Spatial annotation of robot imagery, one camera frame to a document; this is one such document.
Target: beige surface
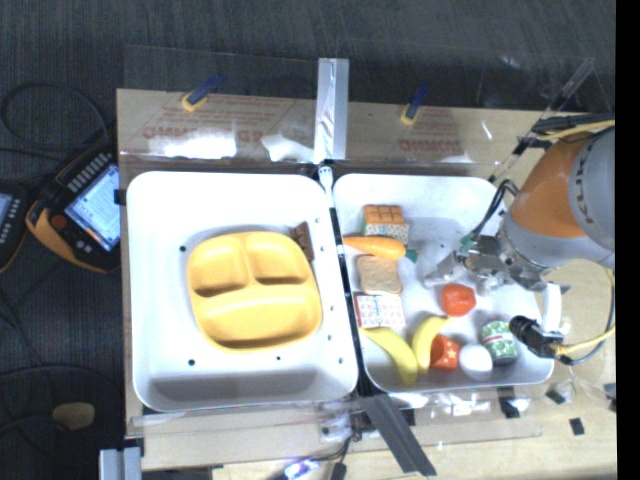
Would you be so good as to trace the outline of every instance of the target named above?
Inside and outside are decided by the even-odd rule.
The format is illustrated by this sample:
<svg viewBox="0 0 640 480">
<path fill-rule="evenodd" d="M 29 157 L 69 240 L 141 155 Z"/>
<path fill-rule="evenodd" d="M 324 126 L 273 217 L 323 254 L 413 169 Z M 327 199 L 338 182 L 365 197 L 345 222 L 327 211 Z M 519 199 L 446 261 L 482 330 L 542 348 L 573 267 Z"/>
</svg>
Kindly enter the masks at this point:
<svg viewBox="0 0 640 480">
<path fill-rule="evenodd" d="M 166 94 L 147 91 L 118 92 L 118 136 L 121 143 L 131 137 L 166 102 Z M 395 107 L 376 107 L 377 116 L 395 115 Z M 524 134 L 537 119 L 535 112 L 452 109 L 456 130 L 462 142 L 477 137 L 491 147 L 490 158 L 506 158 L 515 137 Z M 540 156 L 527 152 L 510 171 L 521 184 Z M 171 167 L 170 163 L 161 163 Z M 154 162 L 120 157 L 121 182 L 125 187 L 139 172 L 159 168 Z M 123 221 L 123 300 L 126 412 L 131 435 L 143 435 L 144 470 L 174 469 L 224 464 L 216 469 L 218 479 L 268 479 L 280 472 L 291 458 L 326 454 L 336 449 L 324 443 L 318 413 L 309 407 L 278 407 L 213 411 L 198 414 L 141 417 L 142 405 L 131 382 L 131 328 L 128 285 L 126 216 Z M 587 262 L 571 262 L 549 276 L 569 284 L 563 297 L 563 323 L 569 331 L 567 341 L 575 342 L 599 334 L 604 328 L 609 287 L 604 271 Z M 523 418 L 458 419 L 430 421 L 420 415 L 414 429 L 433 462 L 438 476 L 447 479 L 476 478 L 613 478 L 617 471 L 616 414 L 609 410 L 602 384 L 615 382 L 615 339 L 608 340 L 596 358 L 579 366 L 578 392 L 570 403 L 556 405 L 544 396 L 547 385 L 532 390 L 532 407 Z M 570 378 L 568 368 L 558 365 L 549 385 Z M 580 418 L 585 434 L 574 436 L 569 424 Z M 345 460 L 352 480 L 404 478 L 385 443 L 372 437 L 353 443 Z M 329 478 L 323 469 L 308 478 Z"/>
</svg>

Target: yellow plate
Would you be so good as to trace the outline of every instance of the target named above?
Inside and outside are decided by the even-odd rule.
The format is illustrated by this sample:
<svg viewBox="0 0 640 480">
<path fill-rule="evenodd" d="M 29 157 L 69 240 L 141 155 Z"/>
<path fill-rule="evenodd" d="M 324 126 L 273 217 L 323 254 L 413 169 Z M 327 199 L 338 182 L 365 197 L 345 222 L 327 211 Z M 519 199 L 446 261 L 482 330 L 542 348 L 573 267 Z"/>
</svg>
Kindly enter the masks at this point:
<svg viewBox="0 0 640 480">
<path fill-rule="evenodd" d="M 312 335 L 322 304 L 309 261 L 271 231 L 210 238 L 189 256 L 191 307 L 211 343 L 232 351 L 281 346 Z"/>
</svg>

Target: device screen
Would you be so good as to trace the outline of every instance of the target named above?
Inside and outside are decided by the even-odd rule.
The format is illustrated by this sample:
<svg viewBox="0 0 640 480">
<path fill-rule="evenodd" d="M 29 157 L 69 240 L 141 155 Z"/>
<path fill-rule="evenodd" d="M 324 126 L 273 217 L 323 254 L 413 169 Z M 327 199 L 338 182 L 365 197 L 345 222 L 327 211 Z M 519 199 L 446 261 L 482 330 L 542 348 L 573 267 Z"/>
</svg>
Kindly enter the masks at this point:
<svg viewBox="0 0 640 480">
<path fill-rule="evenodd" d="M 9 211 L 9 205 L 13 197 L 9 194 L 3 194 L 0 192 L 0 224 L 4 222 L 4 218 L 7 216 L 7 212 Z"/>
<path fill-rule="evenodd" d="M 120 241 L 120 208 L 114 201 L 119 185 L 118 167 L 114 164 L 65 209 L 106 251 Z"/>
</svg>

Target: white tray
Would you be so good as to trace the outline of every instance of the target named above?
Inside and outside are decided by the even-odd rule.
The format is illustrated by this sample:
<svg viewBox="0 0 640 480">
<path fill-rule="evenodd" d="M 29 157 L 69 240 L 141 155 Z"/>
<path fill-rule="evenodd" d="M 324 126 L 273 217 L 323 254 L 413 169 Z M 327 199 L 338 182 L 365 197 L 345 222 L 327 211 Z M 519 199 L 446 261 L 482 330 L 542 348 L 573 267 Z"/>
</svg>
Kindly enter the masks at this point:
<svg viewBox="0 0 640 480">
<path fill-rule="evenodd" d="M 403 284 L 402 304 L 407 326 L 396 329 L 410 340 L 419 323 L 431 315 L 444 315 L 438 304 L 439 287 L 427 290 L 421 278 L 433 271 L 438 262 L 459 244 L 484 217 L 495 187 L 486 180 L 469 177 L 411 176 L 383 174 L 347 174 L 334 185 L 334 200 L 343 235 L 360 234 L 362 207 L 366 204 L 399 205 L 411 225 L 409 248 L 419 251 L 417 263 L 408 258 L 398 262 Z M 494 217 L 484 231 L 497 231 Z M 345 247 L 352 292 L 360 291 L 355 258 L 360 254 Z M 460 280 L 473 286 L 469 277 Z M 533 293 L 519 285 L 499 288 L 491 296 L 477 297 L 476 309 L 447 323 L 442 334 L 461 345 L 478 343 L 480 327 L 490 320 L 509 320 L 524 315 L 540 320 L 540 309 Z M 407 389 L 400 381 L 391 358 L 362 333 L 360 335 L 365 367 L 371 380 L 388 392 L 448 391 L 458 388 L 514 386 L 545 381 L 553 371 L 553 361 L 541 359 L 517 343 L 519 358 L 515 363 L 496 367 L 487 381 L 474 380 L 462 371 L 430 370 Z"/>
<path fill-rule="evenodd" d="M 358 367 L 321 187 L 298 175 L 148 172 L 127 190 L 133 385 L 158 411 L 337 400 Z M 307 222 L 323 320 L 310 338 L 225 352 L 200 333 L 186 283 L 190 251 L 216 235 L 282 233 Z"/>
</svg>

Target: multimeter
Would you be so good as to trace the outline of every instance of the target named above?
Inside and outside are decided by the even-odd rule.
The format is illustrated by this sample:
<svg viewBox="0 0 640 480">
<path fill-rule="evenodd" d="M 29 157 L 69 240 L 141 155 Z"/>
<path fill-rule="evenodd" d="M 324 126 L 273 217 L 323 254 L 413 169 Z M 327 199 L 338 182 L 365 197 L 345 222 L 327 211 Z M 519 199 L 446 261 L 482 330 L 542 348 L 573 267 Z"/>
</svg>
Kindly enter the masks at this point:
<svg viewBox="0 0 640 480">
<path fill-rule="evenodd" d="M 20 249 L 29 203 L 25 188 L 0 181 L 0 273 L 9 267 Z"/>
<path fill-rule="evenodd" d="M 69 159 L 29 209 L 27 228 L 48 249 L 93 272 L 120 265 L 119 171 L 112 146 Z"/>
</svg>

